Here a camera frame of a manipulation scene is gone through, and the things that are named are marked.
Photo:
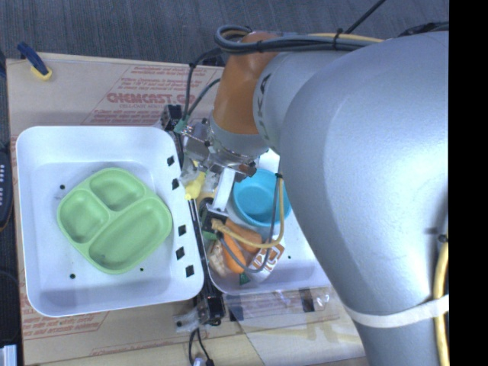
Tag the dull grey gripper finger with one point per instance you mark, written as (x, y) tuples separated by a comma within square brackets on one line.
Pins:
[(189, 174)]

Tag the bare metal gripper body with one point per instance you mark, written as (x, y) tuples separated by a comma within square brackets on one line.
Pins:
[(200, 139)]

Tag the yellow banana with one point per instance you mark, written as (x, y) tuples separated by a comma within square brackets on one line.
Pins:
[(195, 187)]

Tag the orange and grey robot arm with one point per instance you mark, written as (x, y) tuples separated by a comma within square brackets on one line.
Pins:
[(362, 158)]

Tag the blue bowl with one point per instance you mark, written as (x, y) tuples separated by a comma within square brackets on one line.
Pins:
[(253, 200)]

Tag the green divided plate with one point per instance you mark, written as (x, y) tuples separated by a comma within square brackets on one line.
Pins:
[(114, 219)]

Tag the beige bread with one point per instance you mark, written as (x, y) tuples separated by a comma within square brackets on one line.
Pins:
[(218, 259)]

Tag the orange carrot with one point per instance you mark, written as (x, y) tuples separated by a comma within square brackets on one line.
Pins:
[(230, 259)]

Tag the brown cardboard board red print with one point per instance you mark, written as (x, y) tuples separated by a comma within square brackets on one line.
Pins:
[(95, 90)]

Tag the white packet with orange print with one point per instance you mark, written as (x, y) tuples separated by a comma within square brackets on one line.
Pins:
[(272, 259)]

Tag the white plastic tray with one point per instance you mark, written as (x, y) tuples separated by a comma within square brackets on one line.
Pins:
[(301, 265), (42, 204)]

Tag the black cylinder on white bracket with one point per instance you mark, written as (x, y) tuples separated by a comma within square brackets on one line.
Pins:
[(223, 189)]

